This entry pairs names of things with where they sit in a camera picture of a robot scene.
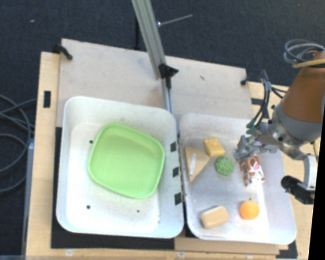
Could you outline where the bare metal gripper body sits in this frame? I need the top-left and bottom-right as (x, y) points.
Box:
(244, 118), (312, 162)

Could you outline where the yellow cheese block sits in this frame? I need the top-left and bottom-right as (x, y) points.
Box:
(202, 137), (227, 159)

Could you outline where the green plate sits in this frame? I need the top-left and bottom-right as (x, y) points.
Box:
(84, 120), (170, 202)

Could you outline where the green broccoli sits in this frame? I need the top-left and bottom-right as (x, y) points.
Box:
(213, 155), (236, 178)

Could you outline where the tan bread loaf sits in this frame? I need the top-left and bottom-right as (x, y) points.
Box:
(198, 203), (232, 233)

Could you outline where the pale wood board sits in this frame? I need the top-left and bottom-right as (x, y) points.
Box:
(39, 38), (304, 260)

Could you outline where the red and white carton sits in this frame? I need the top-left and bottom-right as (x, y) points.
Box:
(236, 152), (268, 189)

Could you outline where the black cylinder on white bracket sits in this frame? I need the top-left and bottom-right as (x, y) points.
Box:
(278, 151), (320, 206)

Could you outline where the white plastic tray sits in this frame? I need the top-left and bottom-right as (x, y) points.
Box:
(165, 111), (310, 251)
(50, 94), (198, 245)

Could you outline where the tan triangular bread slice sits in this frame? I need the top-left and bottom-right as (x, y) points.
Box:
(180, 145), (214, 185)

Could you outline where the orange fruit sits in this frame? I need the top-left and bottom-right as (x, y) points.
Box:
(238, 199), (262, 222)

